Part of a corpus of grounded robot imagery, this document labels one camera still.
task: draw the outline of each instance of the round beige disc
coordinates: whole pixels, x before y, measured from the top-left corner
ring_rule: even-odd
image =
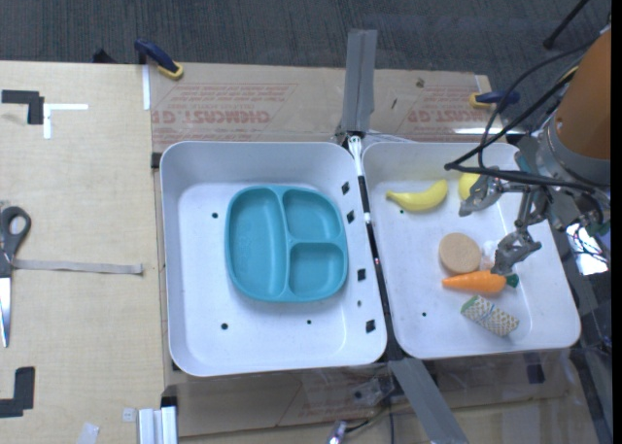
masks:
[[[438,245],[440,262],[454,275],[470,273],[479,268],[482,252],[472,238],[463,233],[449,233]]]

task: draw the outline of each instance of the teal plate compartment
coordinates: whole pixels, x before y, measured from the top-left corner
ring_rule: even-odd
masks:
[[[227,208],[225,260],[231,282],[253,299],[330,297],[348,272],[339,211],[325,195],[308,188],[244,188]]]

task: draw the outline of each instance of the scissors handle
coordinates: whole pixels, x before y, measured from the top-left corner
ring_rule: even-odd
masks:
[[[23,227],[19,232],[13,233],[11,223],[15,218],[23,218]],[[2,239],[4,240],[4,253],[9,259],[17,252],[17,248],[30,230],[31,219],[23,209],[17,206],[11,206],[2,210],[0,215],[0,228],[2,230]]]

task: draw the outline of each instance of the yellow fruit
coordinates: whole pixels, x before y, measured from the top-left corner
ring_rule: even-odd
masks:
[[[438,180],[423,191],[387,191],[387,198],[406,211],[426,211],[440,204],[447,195],[447,181]]]
[[[463,200],[467,200],[470,196],[470,188],[473,186],[479,175],[477,173],[463,173],[458,180],[458,193],[460,194],[460,198]]]

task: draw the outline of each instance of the carrot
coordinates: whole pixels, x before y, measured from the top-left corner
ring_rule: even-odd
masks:
[[[503,275],[491,273],[489,269],[471,271],[463,275],[444,278],[442,284],[450,289],[471,290],[482,293],[498,293],[502,291],[507,280]]]

